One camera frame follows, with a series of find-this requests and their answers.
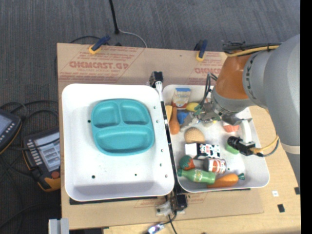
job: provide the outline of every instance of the wooden table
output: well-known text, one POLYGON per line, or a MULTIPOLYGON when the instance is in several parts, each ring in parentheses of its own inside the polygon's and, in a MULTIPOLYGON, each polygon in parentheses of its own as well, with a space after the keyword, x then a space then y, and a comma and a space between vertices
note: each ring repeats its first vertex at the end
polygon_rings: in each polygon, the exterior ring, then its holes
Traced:
MULTIPOLYGON (((207 72, 218 75, 226 56, 224 53, 206 52, 204 62, 198 63, 195 51, 104 46, 100 55, 95 57, 88 53, 88 47, 58 44, 62 217, 69 219, 72 230, 109 227, 104 230, 105 234, 146 233, 150 226, 167 220, 156 216, 155 205, 163 203, 163 197, 99 204, 69 203, 63 181, 61 92, 66 85, 77 82, 142 84, 152 71, 164 72, 164 85, 203 85, 207 72)), ((261 146, 266 146, 275 137, 271 118, 260 107, 253 106, 250 111, 261 146)), ((301 233, 300 195, 296 194, 298 185, 285 151, 279 146, 273 155, 266 158, 266 162, 270 182, 263 188, 190 195, 191 202, 197 201, 197 204, 190 204, 184 214, 177 216, 174 221, 177 233, 301 233)), ((174 231, 168 224, 161 233, 173 234, 174 231)))

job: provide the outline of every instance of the cardboard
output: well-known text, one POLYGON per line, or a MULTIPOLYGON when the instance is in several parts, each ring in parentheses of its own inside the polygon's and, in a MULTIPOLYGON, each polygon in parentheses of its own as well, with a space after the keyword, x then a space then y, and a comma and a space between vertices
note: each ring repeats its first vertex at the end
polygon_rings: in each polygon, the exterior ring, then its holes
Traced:
MULTIPOLYGON (((206 75, 215 75, 226 55, 205 52, 204 61, 196 60, 196 51, 102 46, 91 55, 89 45, 58 44, 58 91, 60 114, 61 201, 62 217, 70 229, 129 225, 167 220, 156 215, 156 205, 164 197, 117 202, 71 205, 64 189, 64 140, 61 92, 71 83, 148 84, 153 71, 162 71, 163 86, 169 84, 204 85, 206 75)), ((188 194, 188 208, 177 219, 247 215, 263 212, 258 189, 188 194)))

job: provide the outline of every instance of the electronic device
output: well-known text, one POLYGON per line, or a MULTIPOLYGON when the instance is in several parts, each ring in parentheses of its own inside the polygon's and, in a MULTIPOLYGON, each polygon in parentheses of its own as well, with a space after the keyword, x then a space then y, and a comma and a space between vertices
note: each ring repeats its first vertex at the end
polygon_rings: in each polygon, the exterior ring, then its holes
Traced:
POLYGON ((20 117, 0 109, 0 154, 12 143, 20 128, 20 117))
POLYGON ((35 181, 46 192, 60 189, 59 127, 23 138, 23 155, 35 181))

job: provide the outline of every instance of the teal tray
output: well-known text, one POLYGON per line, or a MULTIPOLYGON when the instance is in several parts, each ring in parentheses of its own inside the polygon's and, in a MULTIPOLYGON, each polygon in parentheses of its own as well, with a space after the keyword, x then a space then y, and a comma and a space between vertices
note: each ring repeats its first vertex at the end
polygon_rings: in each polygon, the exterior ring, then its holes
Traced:
POLYGON ((91 125, 97 148, 111 156, 140 154, 155 141, 151 116, 141 102, 109 99, 92 110, 91 125))

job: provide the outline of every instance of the red and white can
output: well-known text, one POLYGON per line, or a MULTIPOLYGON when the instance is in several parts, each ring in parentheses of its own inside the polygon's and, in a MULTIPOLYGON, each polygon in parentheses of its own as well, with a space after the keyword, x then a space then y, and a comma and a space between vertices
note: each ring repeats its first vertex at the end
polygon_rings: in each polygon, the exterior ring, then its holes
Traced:
POLYGON ((226 171, 226 162, 219 158, 206 158, 204 160, 204 169, 207 172, 223 174, 226 171))

